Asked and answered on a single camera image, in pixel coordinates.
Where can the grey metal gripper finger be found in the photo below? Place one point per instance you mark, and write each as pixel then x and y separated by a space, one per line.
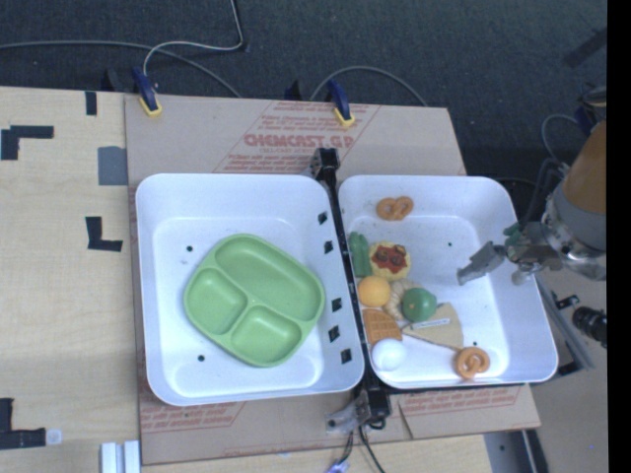
pixel 480 263
pixel 520 277

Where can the tan toy cheese wedge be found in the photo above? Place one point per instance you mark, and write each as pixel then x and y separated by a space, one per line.
pixel 441 333

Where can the beige toy croissant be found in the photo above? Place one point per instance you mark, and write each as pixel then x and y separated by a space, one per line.
pixel 394 301

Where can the yellow and red toy pizza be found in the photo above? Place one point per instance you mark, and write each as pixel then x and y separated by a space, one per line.
pixel 389 261

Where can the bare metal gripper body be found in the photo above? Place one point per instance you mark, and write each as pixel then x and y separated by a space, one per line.
pixel 539 251

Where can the green divided plate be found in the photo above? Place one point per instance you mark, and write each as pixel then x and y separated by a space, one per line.
pixel 256 298

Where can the orange toy pretzel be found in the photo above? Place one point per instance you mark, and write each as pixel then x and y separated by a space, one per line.
pixel 471 362
pixel 394 208

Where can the orange toy waffle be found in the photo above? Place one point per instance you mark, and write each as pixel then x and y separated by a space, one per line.
pixel 380 326

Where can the thin black and white rod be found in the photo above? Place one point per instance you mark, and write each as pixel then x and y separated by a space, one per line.
pixel 345 244

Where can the green toy lime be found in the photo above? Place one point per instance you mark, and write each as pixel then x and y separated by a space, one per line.
pixel 419 304

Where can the brown cardboard board red print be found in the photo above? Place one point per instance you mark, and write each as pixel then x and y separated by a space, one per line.
pixel 207 136

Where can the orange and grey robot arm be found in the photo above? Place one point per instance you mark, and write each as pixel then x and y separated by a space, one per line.
pixel 586 180

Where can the green toy pepper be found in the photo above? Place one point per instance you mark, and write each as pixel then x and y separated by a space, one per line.
pixel 360 256

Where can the white toy egg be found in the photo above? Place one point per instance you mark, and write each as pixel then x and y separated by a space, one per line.
pixel 389 355

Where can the white plastic tray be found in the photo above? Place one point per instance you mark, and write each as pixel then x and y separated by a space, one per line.
pixel 172 313
pixel 493 313

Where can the black cylinder on white bracket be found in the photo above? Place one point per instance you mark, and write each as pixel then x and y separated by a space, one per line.
pixel 590 322

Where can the orange toy fruit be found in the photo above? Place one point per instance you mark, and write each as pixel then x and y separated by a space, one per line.
pixel 373 291

